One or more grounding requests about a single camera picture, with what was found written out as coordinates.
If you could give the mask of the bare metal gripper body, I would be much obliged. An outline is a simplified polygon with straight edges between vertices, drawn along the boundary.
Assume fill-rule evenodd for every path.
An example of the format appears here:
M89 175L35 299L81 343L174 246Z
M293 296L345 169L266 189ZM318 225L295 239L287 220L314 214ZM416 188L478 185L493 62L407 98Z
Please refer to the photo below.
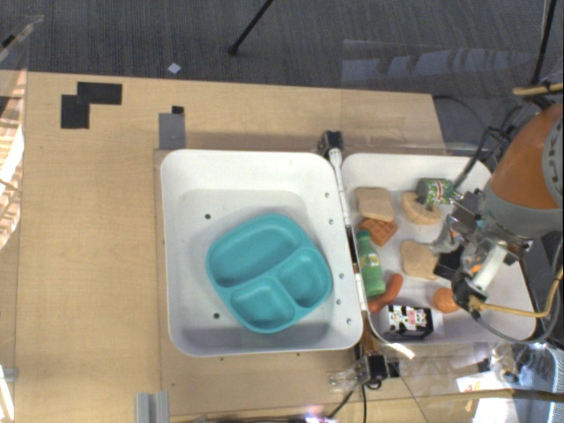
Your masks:
M463 246L467 256L485 255L496 247L509 256L522 256L530 249L530 240L506 228L486 204L478 190L457 195L447 216L448 240Z

